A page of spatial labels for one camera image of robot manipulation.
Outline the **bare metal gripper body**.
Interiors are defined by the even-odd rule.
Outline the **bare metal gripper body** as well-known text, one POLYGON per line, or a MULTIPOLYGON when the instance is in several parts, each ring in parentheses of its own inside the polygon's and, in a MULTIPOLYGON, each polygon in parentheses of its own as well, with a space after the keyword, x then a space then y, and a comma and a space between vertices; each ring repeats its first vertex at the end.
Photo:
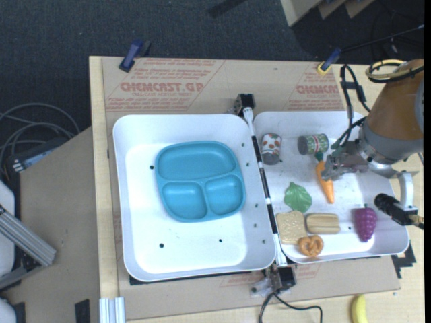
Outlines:
POLYGON ((385 157, 374 147, 360 142, 347 142, 332 153, 332 178, 344 174, 374 172, 385 178, 395 178, 395 160, 385 157))

